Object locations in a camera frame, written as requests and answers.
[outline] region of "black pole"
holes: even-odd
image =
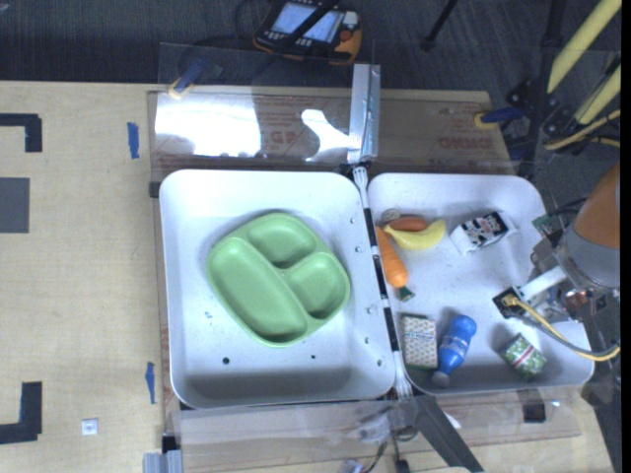
[[[552,0],[547,28],[541,41],[542,56],[539,65],[539,77],[534,83],[534,104],[526,136],[527,147],[519,172],[519,175],[527,179],[530,179],[534,172],[533,160],[539,138],[539,129],[543,122],[543,110],[548,102],[548,84],[552,73],[552,64],[557,51],[563,45],[561,27],[566,4],[567,0]]]
[[[339,1],[340,0],[324,0],[322,5],[317,6],[314,12],[306,18],[299,27],[290,33],[274,52],[279,54],[287,52],[287,50],[296,43],[296,40],[308,32],[328,11],[335,7]]]
[[[421,47],[423,48],[423,50],[429,50],[432,47],[434,47],[434,42],[436,41],[436,37],[438,36],[438,33],[440,32],[441,28],[445,24],[445,21],[449,18],[457,2],[458,0],[449,0],[447,2],[445,9],[443,9],[443,12],[441,13],[438,20],[436,21],[436,24],[434,25],[432,30],[429,32],[429,34],[424,38],[423,42],[421,43]]]

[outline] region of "green plate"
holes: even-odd
[[[285,213],[259,217],[222,238],[206,270],[233,318],[273,347],[309,336],[350,296],[337,257],[303,221]]]

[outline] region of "bottle cap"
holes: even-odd
[[[450,385],[450,376],[436,370],[432,375],[432,383],[444,389]]]

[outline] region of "gray square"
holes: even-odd
[[[29,232],[29,178],[0,177],[0,233]]]

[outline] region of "carrot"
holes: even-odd
[[[388,223],[399,232],[422,232],[430,224],[422,217],[403,216]]]
[[[386,281],[393,287],[402,288],[407,284],[407,269],[396,253],[396,250],[387,239],[387,235],[379,226],[375,226],[377,233],[377,244],[382,254],[382,262],[384,264],[384,275]]]

